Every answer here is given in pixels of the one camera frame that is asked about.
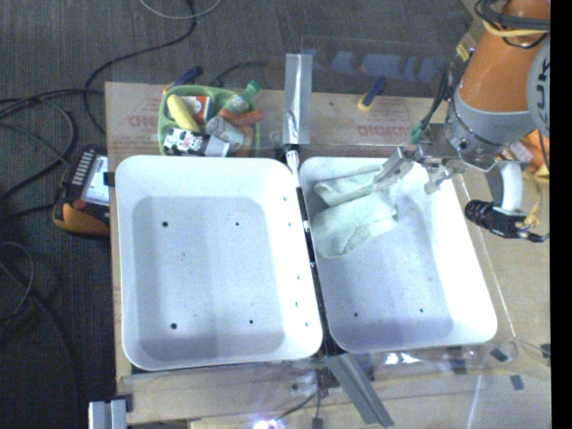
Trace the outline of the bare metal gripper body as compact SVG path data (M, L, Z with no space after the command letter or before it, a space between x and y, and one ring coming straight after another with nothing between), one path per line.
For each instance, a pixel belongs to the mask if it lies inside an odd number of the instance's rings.
M463 124L431 123L424 131L414 128L411 143L402 151L405 158L428 166L459 160L462 164L488 172L505 144L492 143Z

